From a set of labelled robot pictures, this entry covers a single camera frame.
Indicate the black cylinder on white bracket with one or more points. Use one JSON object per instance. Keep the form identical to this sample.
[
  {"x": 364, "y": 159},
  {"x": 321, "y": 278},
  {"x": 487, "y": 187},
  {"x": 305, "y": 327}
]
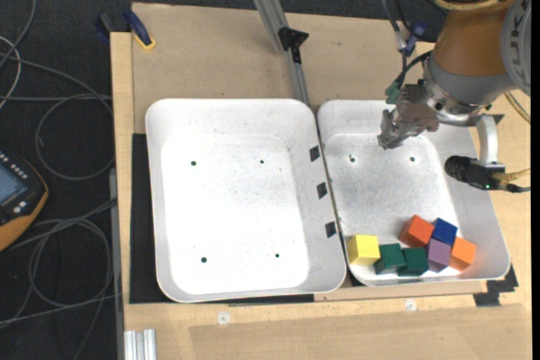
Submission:
[{"x": 472, "y": 172}]

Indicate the green cube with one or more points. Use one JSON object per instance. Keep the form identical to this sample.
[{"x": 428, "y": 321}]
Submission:
[
  {"x": 414, "y": 261},
  {"x": 390, "y": 258}
]

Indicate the yellow cube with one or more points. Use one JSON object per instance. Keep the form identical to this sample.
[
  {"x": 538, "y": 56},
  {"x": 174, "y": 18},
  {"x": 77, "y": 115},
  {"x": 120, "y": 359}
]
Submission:
[{"x": 363, "y": 249}]

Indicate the orange cube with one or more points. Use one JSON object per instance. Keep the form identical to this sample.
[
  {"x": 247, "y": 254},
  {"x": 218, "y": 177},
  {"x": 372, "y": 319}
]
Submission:
[
  {"x": 417, "y": 232},
  {"x": 463, "y": 253}
]

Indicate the blue cube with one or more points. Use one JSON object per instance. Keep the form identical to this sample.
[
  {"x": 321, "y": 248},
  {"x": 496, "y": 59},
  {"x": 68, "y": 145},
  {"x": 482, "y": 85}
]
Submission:
[{"x": 444, "y": 230}]

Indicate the white plastic tray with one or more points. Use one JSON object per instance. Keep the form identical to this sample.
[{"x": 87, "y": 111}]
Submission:
[
  {"x": 236, "y": 202},
  {"x": 388, "y": 194}
]

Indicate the brown cardboard board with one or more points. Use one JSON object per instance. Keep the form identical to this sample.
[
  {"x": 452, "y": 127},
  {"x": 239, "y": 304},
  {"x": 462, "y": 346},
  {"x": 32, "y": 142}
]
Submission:
[{"x": 211, "y": 63}]

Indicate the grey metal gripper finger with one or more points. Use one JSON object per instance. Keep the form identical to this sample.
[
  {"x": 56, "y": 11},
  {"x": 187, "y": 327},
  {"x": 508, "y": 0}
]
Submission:
[
  {"x": 386, "y": 130},
  {"x": 401, "y": 135}
]

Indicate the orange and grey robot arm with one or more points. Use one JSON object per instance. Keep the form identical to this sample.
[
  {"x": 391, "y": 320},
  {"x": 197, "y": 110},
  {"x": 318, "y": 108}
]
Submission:
[{"x": 472, "y": 33}]

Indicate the purple cube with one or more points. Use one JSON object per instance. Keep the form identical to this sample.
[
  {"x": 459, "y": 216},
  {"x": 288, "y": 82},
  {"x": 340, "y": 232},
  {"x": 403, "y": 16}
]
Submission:
[{"x": 439, "y": 254}]

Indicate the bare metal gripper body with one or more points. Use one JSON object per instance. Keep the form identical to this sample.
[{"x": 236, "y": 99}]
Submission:
[{"x": 415, "y": 114}]

